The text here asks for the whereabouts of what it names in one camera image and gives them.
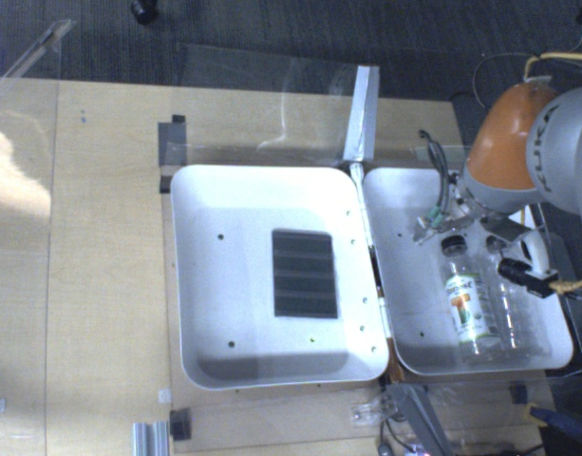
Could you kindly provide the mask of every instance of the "plastic bottle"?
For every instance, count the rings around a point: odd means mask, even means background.
[[[469,364],[486,363],[503,355],[498,325],[475,262],[462,236],[441,243],[444,290],[460,344],[461,358]]]
[[[499,327],[503,349],[511,357],[532,356],[542,351],[535,330],[535,311],[529,309],[529,297],[523,288],[498,274],[507,244],[500,238],[488,237],[485,282],[489,289],[493,313]]]

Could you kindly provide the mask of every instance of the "green and white label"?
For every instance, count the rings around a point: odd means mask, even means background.
[[[446,281],[445,291],[460,344],[498,336],[493,319],[482,309],[489,298],[479,275],[453,275]]]

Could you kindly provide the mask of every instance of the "yellow cable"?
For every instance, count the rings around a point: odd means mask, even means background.
[[[555,280],[554,282],[550,283],[550,288],[559,295],[571,293],[580,287],[582,287],[582,279],[575,282],[567,280]]]
[[[544,59],[568,59],[570,61],[582,61],[582,53],[581,52],[544,52],[539,56],[531,56],[527,59],[525,63],[525,73],[524,79],[527,81],[529,79],[529,72],[531,71],[531,67],[537,61],[543,61]]]

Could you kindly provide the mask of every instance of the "chair leg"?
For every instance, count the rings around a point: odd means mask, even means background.
[[[135,0],[130,6],[130,11],[142,26],[153,22],[158,18],[158,0]]]

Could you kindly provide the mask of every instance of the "clear plastic bottle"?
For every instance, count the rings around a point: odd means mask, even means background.
[[[533,356],[542,352],[536,334],[536,312],[530,309],[528,294],[498,274],[507,244],[500,238],[488,237],[485,282],[489,289],[493,313],[499,327],[503,349],[511,357]]]
[[[477,364],[500,358],[503,348],[498,325],[482,275],[468,256],[465,238],[447,237],[441,248],[442,280],[462,359]]]

